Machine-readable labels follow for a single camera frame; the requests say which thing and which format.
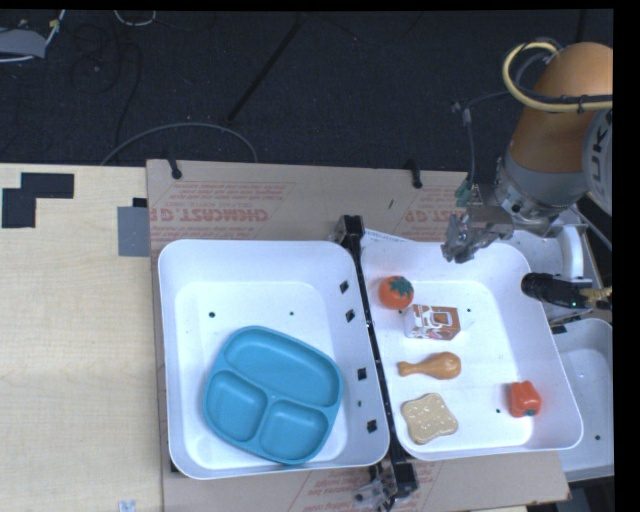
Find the bread slice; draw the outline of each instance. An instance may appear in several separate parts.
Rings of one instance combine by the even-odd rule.
[[[438,436],[458,430],[458,420],[438,393],[427,393],[409,400],[400,408],[409,428],[409,437],[416,444],[426,444]]]

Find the blue divided plate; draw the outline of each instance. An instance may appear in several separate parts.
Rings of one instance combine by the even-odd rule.
[[[250,326],[222,346],[202,408],[209,427],[227,442],[282,464],[301,464],[327,441],[342,389],[342,374],[326,354]]]

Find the toy tomato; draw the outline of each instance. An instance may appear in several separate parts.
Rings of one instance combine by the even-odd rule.
[[[530,381],[511,384],[511,414],[516,418],[534,416],[540,412],[542,399]]]
[[[389,276],[380,283],[378,295],[388,308],[403,309],[413,300],[413,286],[402,276]]]

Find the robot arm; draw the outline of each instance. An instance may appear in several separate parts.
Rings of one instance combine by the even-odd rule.
[[[514,83],[510,67],[525,49],[550,52],[533,91]],[[613,50],[597,43],[557,49],[547,42],[514,48],[503,64],[509,92],[525,105],[513,137],[498,160],[492,184],[465,180],[456,192],[444,257],[463,263],[515,229],[557,236],[554,221],[589,194],[611,215]]]

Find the red bell pepper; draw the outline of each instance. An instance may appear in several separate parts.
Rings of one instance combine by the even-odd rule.
[[[516,418],[534,416],[540,412],[542,399],[531,381],[511,384],[511,414]]]

